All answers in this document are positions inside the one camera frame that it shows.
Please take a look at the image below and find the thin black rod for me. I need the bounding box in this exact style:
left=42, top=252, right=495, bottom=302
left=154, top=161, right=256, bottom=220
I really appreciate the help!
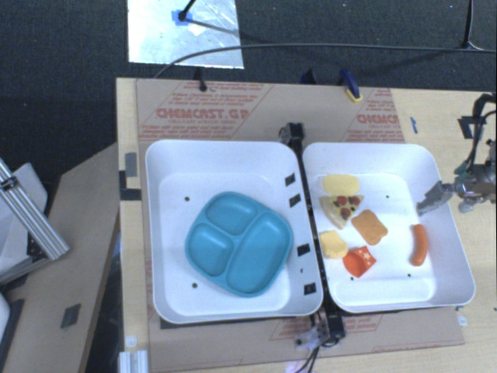
left=294, top=140, right=335, bottom=318

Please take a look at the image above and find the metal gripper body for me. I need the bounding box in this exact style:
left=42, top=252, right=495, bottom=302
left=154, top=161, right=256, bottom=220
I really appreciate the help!
left=452, top=162, right=497, bottom=206

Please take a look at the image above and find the pale yellow oval biscuit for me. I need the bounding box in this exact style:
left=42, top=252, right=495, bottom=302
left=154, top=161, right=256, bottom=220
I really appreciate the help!
left=322, top=173, right=361, bottom=197

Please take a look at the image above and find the toy pizza slice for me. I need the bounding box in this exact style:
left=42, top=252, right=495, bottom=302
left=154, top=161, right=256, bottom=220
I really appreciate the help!
left=318, top=193, right=366, bottom=230

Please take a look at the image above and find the black block with wires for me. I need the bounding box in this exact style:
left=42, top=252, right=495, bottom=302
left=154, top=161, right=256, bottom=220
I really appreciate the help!
left=322, top=312, right=347, bottom=346
left=279, top=121, right=307, bottom=145

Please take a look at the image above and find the brown cardboard board red print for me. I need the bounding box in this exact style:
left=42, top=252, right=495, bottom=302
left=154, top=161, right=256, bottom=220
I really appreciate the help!
left=135, top=77, right=466, bottom=373

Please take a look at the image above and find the white plastic tray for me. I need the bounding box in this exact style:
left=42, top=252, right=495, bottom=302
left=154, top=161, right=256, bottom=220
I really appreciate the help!
left=301, top=141, right=477, bottom=315
left=144, top=138, right=325, bottom=325

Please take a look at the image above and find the red carton of yellow fries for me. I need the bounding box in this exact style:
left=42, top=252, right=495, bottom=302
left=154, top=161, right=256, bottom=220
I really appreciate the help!
left=318, top=229, right=377, bottom=279

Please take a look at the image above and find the blue divided plate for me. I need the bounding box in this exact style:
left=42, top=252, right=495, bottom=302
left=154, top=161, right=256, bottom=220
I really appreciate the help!
left=184, top=190, right=294, bottom=298

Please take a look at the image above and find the brown toast slice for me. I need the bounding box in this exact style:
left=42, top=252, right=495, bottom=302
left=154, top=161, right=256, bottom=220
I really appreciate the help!
left=350, top=208, right=389, bottom=246

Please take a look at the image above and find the orange sausage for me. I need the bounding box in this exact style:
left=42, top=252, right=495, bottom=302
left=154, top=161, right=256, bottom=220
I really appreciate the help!
left=410, top=223, right=429, bottom=268

